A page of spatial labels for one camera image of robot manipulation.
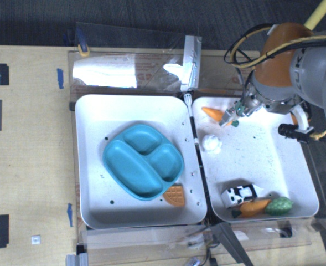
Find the green toy vegetable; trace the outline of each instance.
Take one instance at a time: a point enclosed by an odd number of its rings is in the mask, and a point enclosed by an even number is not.
[[[279,216],[288,213],[292,209],[293,202],[287,197],[276,198],[267,205],[265,213],[271,216]]]

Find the yellow bar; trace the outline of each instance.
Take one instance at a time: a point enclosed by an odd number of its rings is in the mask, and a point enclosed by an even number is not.
[[[313,14],[308,18],[308,20],[305,22],[305,26],[313,30],[317,24],[320,22],[320,20],[325,16],[326,14],[326,0],[322,0],[319,6],[315,9]]]

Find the wooden surface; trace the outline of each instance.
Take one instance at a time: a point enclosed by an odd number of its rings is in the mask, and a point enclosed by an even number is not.
[[[0,46],[10,85],[0,86],[0,214],[9,214],[9,244],[0,265],[65,265],[77,241],[75,172],[69,111],[68,51],[73,48]],[[64,89],[57,83],[64,71]],[[73,207],[70,227],[67,207]],[[32,245],[31,236],[41,235]],[[319,233],[310,245],[248,252],[254,265],[326,265]],[[183,265],[187,260],[145,265]],[[229,254],[219,264],[233,264]]]

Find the blue tape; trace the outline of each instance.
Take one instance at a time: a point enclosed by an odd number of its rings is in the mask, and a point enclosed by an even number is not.
[[[71,203],[68,203],[67,214],[68,214],[68,219],[69,219],[69,225],[70,225],[70,227],[72,227],[73,226],[73,219],[72,219],[73,212],[72,212],[72,204]]]
[[[60,89],[63,89],[63,70],[57,68],[57,81]]]

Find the waffle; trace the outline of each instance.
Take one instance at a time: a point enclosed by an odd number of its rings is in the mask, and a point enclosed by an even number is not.
[[[163,194],[164,199],[176,207],[185,206],[185,197],[183,187],[181,185],[173,185]]]

